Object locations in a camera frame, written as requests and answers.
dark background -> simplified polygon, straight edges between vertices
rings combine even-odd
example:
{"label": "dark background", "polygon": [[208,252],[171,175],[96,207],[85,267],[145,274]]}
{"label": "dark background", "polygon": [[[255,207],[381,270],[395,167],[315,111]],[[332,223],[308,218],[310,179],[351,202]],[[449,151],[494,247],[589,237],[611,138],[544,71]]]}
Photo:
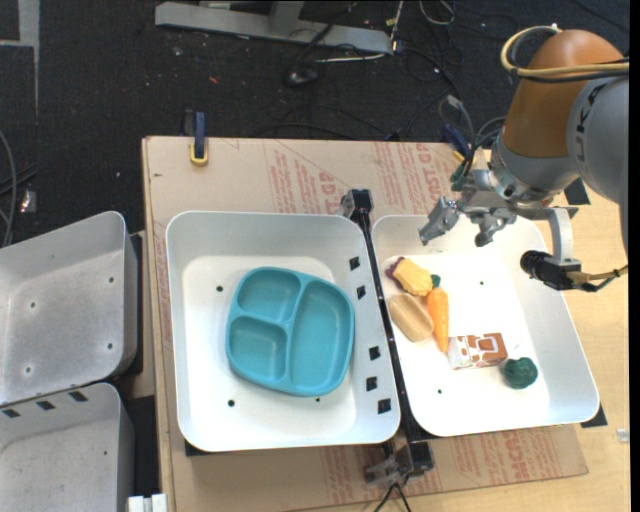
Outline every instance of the dark background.
{"label": "dark background", "polygon": [[[144,229],[140,142],[178,135],[185,109],[206,113],[211,137],[437,142],[438,100],[461,99],[476,128],[509,108],[517,81],[500,66],[505,40],[532,25],[595,32],[629,50],[630,0],[449,2],[448,26],[405,2],[398,34],[420,53],[323,64],[313,85],[283,75],[303,46],[159,28],[154,0],[42,0],[36,108],[34,52],[19,38],[17,0],[0,0],[0,130],[18,171],[35,173],[35,211],[18,211],[13,242],[105,210]],[[307,2],[301,18],[331,21],[349,2]],[[398,2],[357,2],[339,23],[390,32]],[[450,13],[422,7],[432,19]],[[348,55],[315,47],[306,58]],[[526,45],[522,49],[526,64]],[[9,166],[0,146],[0,193]],[[9,211],[10,194],[0,198]],[[0,222],[0,237],[4,234]]]}

white tray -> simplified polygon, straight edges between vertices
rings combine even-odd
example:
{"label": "white tray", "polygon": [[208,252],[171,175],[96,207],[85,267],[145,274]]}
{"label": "white tray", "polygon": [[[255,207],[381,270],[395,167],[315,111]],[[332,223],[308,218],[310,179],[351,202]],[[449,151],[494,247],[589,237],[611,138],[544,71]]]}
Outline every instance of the white tray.
{"label": "white tray", "polygon": [[0,406],[126,370],[137,349],[137,276],[117,212],[0,250]]}
{"label": "white tray", "polygon": [[[178,422],[190,444],[218,452],[373,444],[395,434],[393,369],[356,224],[330,215],[185,212],[170,222],[166,242]],[[240,279],[262,266],[315,275],[352,301],[351,364],[331,393],[292,396],[231,370],[225,353],[231,299]],[[365,291],[360,298],[358,289]]]}
{"label": "white tray", "polygon": [[388,299],[400,293],[385,275],[405,256],[442,278],[449,295],[449,336],[501,332],[509,357],[530,357],[537,381],[508,387],[498,367],[452,370],[433,339],[413,343],[394,325],[411,411],[438,436],[577,423],[598,411],[599,397],[563,295],[530,279],[520,257],[546,251],[533,222],[518,221],[477,248],[478,227],[461,217],[446,235],[422,246],[424,217],[389,216],[375,223],[373,245]]}
{"label": "white tray", "polygon": [[133,449],[133,426],[110,384],[0,409],[0,509],[124,512]]}

orange carrot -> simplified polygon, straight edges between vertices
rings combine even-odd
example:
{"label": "orange carrot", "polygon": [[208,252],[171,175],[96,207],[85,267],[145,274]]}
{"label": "orange carrot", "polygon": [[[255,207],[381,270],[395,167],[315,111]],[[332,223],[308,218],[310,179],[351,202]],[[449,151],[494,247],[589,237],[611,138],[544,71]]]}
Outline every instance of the orange carrot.
{"label": "orange carrot", "polygon": [[433,320],[433,334],[442,352],[449,348],[449,296],[442,288],[434,288],[427,294],[427,309]]}

wooden surface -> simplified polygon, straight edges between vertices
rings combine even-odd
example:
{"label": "wooden surface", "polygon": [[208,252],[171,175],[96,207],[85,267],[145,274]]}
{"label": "wooden surface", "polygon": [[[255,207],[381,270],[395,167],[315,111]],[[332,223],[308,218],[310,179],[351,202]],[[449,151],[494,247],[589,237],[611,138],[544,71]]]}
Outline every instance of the wooden surface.
{"label": "wooden surface", "polygon": [[[147,157],[148,155],[143,154],[143,160],[146,161]],[[152,177],[148,174],[148,167],[143,167],[146,227],[147,233],[151,233],[154,222],[150,200]],[[583,270],[586,272],[600,273],[620,268],[626,264],[627,259],[620,236],[618,207],[593,191],[589,192],[592,204],[581,207],[572,222],[574,256],[583,262]],[[562,199],[554,204],[563,204]],[[547,225],[539,223],[539,228],[545,236],[547,246],[551,247]],[[152,276],[156,272],[156,250],[153,243],[148,244],[149,272]],[[154,279],[150,279],[150,286],[151,294],[157,294]],[[565,297],[608,421],[606,426],[576,426],[589,473],[572,478],[412,497],[409,498],[409,504],[414,512],[630,510],[630,443],[621,441],[617,432],[618,429],[628,431],[630,427],[628,277],[623,276],[598,293],[572,291],[566,292]],[[153,313],[151,323],[154,341],[157,341],[161,325],[158,312]],[[164,378],[163,350],[157,342],[154,343],[154,358],[161,485],[163,492],[169,495],[170,509],[174,510],[174,482],[182,482],[183,479],[181,480],[181,475],[173,474],[171,423],[166,410],[168,390]],[[242,489],[243,492],[251,493],[251,482],[243,482]],[[315,510],[364,512],[373,511],[376,506],[377,502],[371,502]],[[215,504],[211,504],[210,510],[217,510]],[[383,510],[404,510],[404,507],[400,500],[392,500]]]}

cardboard sheet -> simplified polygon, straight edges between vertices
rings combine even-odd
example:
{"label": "cardboard sheet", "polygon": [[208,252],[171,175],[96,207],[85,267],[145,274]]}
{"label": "cardboard sheet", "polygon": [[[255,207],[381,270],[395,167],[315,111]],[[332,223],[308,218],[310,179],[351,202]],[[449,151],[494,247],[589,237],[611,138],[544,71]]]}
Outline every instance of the cardboard sheet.
{"label": "cardboard sheet", "polygon": [[[170,451],[161,462],[171,506],[277,512],[380,500],[384,491],[364,480],[364,469],[383,460],[378,446],[186,455],[175,410],[166,226],[186,210],[332,214],[352,188],[371,190],[376,218],[416,214],[426,222],[441,195],[453,198],[449,175],[458,161],[447,144],[209,139],[209,163],[195,167],[188,142],[143,142],[168,421],[160,444]],[[439,438],[430,447],[436,467],[409,481],[408,496],[587,473],[572,425]]]}

